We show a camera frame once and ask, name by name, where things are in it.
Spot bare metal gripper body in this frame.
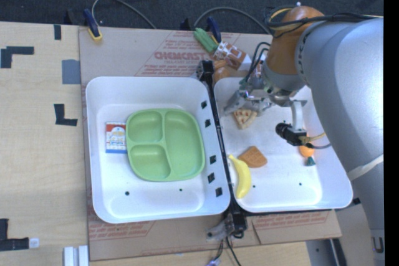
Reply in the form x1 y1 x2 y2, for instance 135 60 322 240
239 77 308 110

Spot toy pizza slice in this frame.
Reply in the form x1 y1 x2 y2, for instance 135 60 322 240
233 108 259 131

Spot orange toy bread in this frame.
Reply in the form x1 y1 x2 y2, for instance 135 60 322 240
213 59 232 84

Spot thin black rod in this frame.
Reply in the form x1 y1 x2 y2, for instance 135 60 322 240
204 71 247 242

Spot orange and white carton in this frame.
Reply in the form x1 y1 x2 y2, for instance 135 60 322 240
213 41 252 71

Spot orange toy biscuit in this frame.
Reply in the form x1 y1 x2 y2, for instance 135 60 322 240
238 146 269 169

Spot orange carrot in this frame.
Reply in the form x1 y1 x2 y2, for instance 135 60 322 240
298 144 317 167

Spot green toy vegetable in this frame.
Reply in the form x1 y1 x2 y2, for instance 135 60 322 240
193 27 219 54

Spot yellow banana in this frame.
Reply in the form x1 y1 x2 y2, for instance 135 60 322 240
228 154 252 199

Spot white plastic tray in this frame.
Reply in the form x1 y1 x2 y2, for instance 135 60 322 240
85 75 232 224
213 77 354 214

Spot green divided plate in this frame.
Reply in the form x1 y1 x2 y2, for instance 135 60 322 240
125 108 206 183

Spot brown cardboard board, red print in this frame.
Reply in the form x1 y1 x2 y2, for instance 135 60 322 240
78 26 343 262

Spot red, white and blue carton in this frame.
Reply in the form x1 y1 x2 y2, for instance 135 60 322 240
105 121 128 154

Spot black cylinder on white bracket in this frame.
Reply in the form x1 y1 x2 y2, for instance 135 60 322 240
275 99 309 147

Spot black block with thin wires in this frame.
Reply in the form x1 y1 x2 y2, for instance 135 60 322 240
195 60 215 82
229 211 249 236

